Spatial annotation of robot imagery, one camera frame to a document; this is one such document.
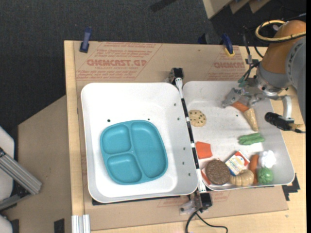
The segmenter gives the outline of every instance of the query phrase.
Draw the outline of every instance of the black cable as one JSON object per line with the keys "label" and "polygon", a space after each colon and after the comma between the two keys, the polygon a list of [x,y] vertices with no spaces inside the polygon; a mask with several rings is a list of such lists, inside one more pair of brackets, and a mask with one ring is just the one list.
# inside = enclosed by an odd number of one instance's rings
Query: black cable
{"label": "black cable", "polygon": [[249,77],[249,75],[250,75],[250,73],[251,73],[251,70],[252,70],[254,67],[258,67],[259,64],[260,64],[260,62],[257,62],[257,63],[255,63],[255,64],[252,64],[252,65],[249,67],[249,69],[248,69],[248,70],[244,73],[244,75],[242,76],[242,77],[244,77],[243,80],[247,80],[248,77]]}
{"label": "black cable", "polygon": [[247,54],[248,55],[251,55],[251,51],[249,50],[249,47],[248,47],[248,44],[247,44],[247,40],[246,40],[246,35],[243,34],[243,42],[244,42],[244,45],[246,47],[246,51],[247,51]]}
{"label": "black cable", "polygon": [[203,218],[201,218],[200,215],[198,214],[198,212],[199,212],[200,210],[201,210],[201,209],[196,210],[196,211],[195,211],[194,213],[192,213],[191,216],[188,218],[187,223],[186,223],[186,227],[185,227],[185,233],[189,233],[189,231],[188,231],[188,226],[189,226],[189,224],[190,224],[191,219],[192,219],[195,215],[197,215],[197,216],[199,217],[199,219],[201,219],[206,225],[208,225],[208,226],[210,226],[210,227],[213,227],[213,228],[224,228],[224,229],[226,229],[226,233],[228,232],[228,228],[227,228],[226,226],[216,226],[216,225],[211,225],[211,224],[207,223],[207,222],[206,222]]}
{"label": "black cable", "polygon": [[305,131],[302,131],[302,130],[299,130],[299,129],[295,129],[294,130],[296,133],[300,133],[300,134],[305,134],[306,132]]}
{"label": "black cable", "polygon": [[302,13],[302,14],[299,14],[299,15],[297,15],[297,16],[295,16],[295,17],[291,17],[291,18],[288,18],[288,19],[281,19],[281,20],[283,20],[283,21],[291,21],[291,20],[294,20],[294,19],[297,19],[297,18],[300,18],[300,17],[306,17],[307,16],[307,13],[305,12],[305,13]]}
{"label": "black cable", "polygon": [[261,58],[263,58],[263,55],[262,55],[262,54],[259,52],[259,50],[257,49],[256,43],[255,43],[255,41],[254,41],[255,38],[253,37],[252,33],[250,32],[250,30],[249,30],[246,26],[244,26],[244,29],[247,31],[247,33],[248,33],[249,36],[251,37],[252,42],[253,42],[253,45],[254,45],[254,49],[255,49],[256,53],[257,53]]}
{"label": "black cable", "polygon": [[228,228],[226,226],[218,226],[218,225],[211,225],[209,223],[207,223],[203,218],[200,217],[199,214],[195,213],[199,219],[201,219],[206,225],[210,226],[210,227],[214,227],[214,228],[224,228],[225,229],[225,232],[228,233]]}

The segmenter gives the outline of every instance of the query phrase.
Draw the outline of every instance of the cardboard surface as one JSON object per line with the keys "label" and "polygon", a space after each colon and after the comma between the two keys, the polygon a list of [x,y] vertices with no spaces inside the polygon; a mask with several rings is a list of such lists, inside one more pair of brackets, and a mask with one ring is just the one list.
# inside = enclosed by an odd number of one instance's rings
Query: cardboard surface
{"label": "cardboard surface", "polygon": [[19,233],[54,233],[64,219],[70,232],[71,191],[66,97],[18,126],[18,162],[42,182],[39,194],[3,213],[19,220]]}
{"label": "cardboard surface", "polygon": [[[186,221],[189,216],[180,216],[178,207],[188,201],[187,196],[93,205],[87,186],[81,89],[91,82],[160,82],[168,77],[173,67],[183,68],[184,83],[191,80],[238,80],[246,68],[240,48],[235,46],[235,56],[229,57],[221,45],[92,42],[88,54],[79,52],[80,42],[73,42],[73,45],[84,205],[85,214],[90,214],[91,229],[97,231]],[[211,195],[214,205],[203,214],[204,218],[288,209],[279,186],[211,192]]]}

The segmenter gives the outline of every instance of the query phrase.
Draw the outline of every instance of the teal divided plate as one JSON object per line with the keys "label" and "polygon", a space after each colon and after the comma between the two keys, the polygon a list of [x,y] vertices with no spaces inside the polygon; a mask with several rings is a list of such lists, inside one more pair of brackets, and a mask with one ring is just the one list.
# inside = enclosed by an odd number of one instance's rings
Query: teal divided plate
{"label": "teal divided plate", "polygon": [[139,184],[161,177],[168,159],[155,125],[144,120],[122,122],[101,134],[101,151],[109,176],[119,184]]}

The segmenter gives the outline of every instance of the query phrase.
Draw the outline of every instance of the round cracker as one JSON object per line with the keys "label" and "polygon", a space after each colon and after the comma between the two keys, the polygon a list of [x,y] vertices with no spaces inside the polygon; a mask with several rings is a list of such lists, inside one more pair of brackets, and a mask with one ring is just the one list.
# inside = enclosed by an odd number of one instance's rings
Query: round cracker
{"label": "round cracker", "polygon": [[194,127],[203,127],[206,124],[206,116],[199,110],[190,110],[189,119]]}
{"label": "round cracker", "polygon": [[223,185],[230,179],[229,168],[221,160],[212,160],[208,162],[205,173],[209,181],[216,185]]}

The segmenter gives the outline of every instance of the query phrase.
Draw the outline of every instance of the black floor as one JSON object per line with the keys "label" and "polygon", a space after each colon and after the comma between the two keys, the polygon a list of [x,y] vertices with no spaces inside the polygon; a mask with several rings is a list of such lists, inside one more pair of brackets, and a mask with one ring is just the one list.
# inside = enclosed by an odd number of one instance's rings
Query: black floor
{"label": "black floor", "polygon": [[206,33],[219,44],[226,33],[243,45],[243,26],[305,12],[306,0],[272,0],[255,14],[226,7],[211,20],[202,0],[0,0],[0,126],[10,131],[65,95],[63,41],[82,40],[86,26],[92,40],[197,44]]}

